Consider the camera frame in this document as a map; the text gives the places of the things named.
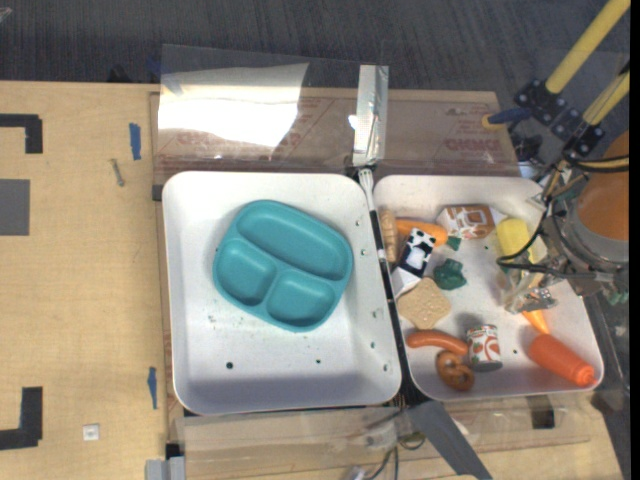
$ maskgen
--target orange toy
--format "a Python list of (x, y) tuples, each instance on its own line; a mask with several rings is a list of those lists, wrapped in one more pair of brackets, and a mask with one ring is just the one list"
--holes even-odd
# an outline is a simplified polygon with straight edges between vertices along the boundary
[(430, 222), (422, 222), (420, 220), (412, 219), (396, 219), (396, 226), (398, 233), (403, 236), (409, 236), (409, 233), (411, 233), (413, 228), (418, 228), (419, 230), (424, 231), (436, 239), (435, 247), (446, 244), (447, 239), (449, 238), (449, 234), (446, 229), (442, 226), (438, 226), (437, 224), (431, 224)]
[(593, 366), (550, 334), (537, 336), (529, 347), (528, 355), (543, 368), (581, 388), (596, 382)]

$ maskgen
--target blue tape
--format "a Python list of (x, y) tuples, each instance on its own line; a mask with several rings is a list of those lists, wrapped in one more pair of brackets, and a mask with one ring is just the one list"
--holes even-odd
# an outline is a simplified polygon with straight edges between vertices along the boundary
[(140, 127), (135, 123), (129, 123), (129, 142), (131, 144), (131, 153), (134, 160), (140, 160), (140, 150), (142, 149), (142, 141), (140, 139)]
[(153, 366), (149, 367), (149, 376), (147, 377), (147, 385), (149, 386), (149, 392), (151, 393), (151, 401), (153, 408), (158, 408), (158, 381), (156, 379), (156, 369)]

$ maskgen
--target green toy object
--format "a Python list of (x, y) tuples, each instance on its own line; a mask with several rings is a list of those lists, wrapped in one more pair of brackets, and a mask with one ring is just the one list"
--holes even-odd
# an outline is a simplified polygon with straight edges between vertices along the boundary
[(459, 236), (450, 236), (447, 238), (447, 245), (451, 247), (454, 251), (460, 249), (460, 244), (462, 243), (462, 238)]
[(467, 284), (462, 275), (462, 263), (452, 259), (434, 269), (433, 280), (441, 290), (455, 290)]

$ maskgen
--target toy sausage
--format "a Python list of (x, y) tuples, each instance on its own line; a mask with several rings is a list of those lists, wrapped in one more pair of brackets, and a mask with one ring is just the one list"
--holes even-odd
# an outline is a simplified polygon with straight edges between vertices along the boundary
[(470, 390), (475, 382), (473, 372), (462, 364), (462, 358), (448, 350), (443, 350), (437, 355), (436, 370), (447, 386), (458, 391)]
[(459, 356), (464, 356), (469, 352), (469, 346), (461, 339), (434, 330), (416, 331), (410, 334), (407, 336), (407, 346), (411, 348), (440, 347)]

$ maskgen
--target toy cookie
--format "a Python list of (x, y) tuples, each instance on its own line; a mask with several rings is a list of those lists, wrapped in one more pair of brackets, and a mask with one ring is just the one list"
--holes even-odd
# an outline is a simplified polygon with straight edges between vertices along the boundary
[(451, 303), (430, 277), (423, 278), (410, 292), (398, 299), (398, 311), (417, 329), (433, 329), (451, 312)]
[(396, 217), (391, 210), (382, 210), (379, 213), (380, 230), (382, 241), (387, 255), (387, 261), (391, 264), (398, 261), (398, 229), (396, 227)]

